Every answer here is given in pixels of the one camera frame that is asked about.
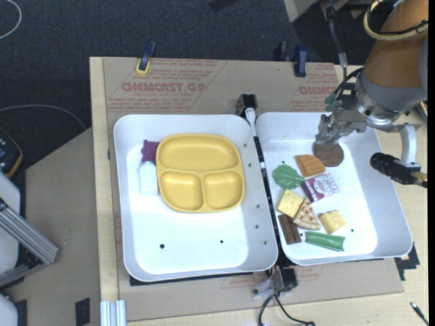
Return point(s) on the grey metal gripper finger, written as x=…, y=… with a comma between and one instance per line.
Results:
x=335, y=137
x=323, y=131

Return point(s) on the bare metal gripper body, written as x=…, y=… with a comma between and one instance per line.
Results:
x=353, y=121

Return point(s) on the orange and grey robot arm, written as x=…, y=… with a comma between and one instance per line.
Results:
x=394, y=56

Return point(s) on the round brown biscuit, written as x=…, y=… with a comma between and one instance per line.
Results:
x=331, y=156

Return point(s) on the orange toast slice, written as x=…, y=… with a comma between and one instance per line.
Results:
x=308, y=165

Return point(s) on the purple and white carton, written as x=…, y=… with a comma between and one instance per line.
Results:
x=321, y=186

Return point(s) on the green lettuce leaf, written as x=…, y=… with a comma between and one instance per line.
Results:
x=287, y=178

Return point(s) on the thin black and white rod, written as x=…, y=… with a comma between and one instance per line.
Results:
x=261, y=158

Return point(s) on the white plastic tray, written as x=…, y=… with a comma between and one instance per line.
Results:
x=190, y=236
x=370, y=195

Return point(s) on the yellow cheese wedge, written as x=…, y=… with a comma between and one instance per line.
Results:
x=289, y=202
x=332, y=221

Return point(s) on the pizza slice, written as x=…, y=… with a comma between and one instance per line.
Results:
x=306, y=217

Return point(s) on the brown chocolate bar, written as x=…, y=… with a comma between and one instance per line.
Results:
x=289, y=230

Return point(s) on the green celery stick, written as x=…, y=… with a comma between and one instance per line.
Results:
x=324, y=241

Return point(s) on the brown cardboard board red print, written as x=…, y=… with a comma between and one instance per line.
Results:
x=210, y=87

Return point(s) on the yellow divided plate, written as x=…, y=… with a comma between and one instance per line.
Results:
x=200, y=173

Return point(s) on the purple grapes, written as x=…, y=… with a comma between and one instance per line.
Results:
x=149, y=149

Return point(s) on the white plastic bottle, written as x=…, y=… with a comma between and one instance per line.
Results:
x=148, y=178

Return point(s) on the black pen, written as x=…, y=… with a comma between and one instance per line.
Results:
x=418, y=312

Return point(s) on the black cylinder on white bracket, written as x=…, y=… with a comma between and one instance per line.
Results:
x=391, y=166

